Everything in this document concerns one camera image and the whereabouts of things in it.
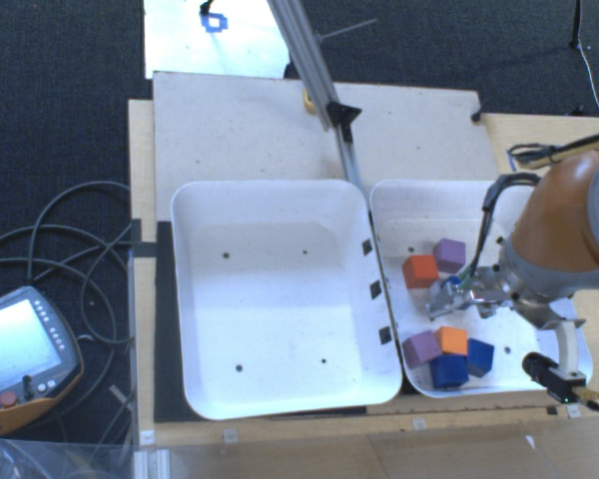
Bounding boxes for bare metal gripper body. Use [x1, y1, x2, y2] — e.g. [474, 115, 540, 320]
[462, 262, 519, 316]

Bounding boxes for pale flat board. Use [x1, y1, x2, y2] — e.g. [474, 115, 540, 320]
[152, 70, 501, 225]

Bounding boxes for white plastic tray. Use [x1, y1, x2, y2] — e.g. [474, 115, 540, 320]
[368, 178, 595, 400]
[170, 178, 405, 422]

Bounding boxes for black cylinder on white bracket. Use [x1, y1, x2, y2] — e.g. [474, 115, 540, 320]
[521, 316, 590, 405]

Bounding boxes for purple cube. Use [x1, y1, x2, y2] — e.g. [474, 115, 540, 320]
[432, 238, 467, 275]
[401, 329, 443, 370]

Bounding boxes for orange cube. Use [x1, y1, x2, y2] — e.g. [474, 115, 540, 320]
[401, 253, 440, 290]
[433, 325, 469, 358]

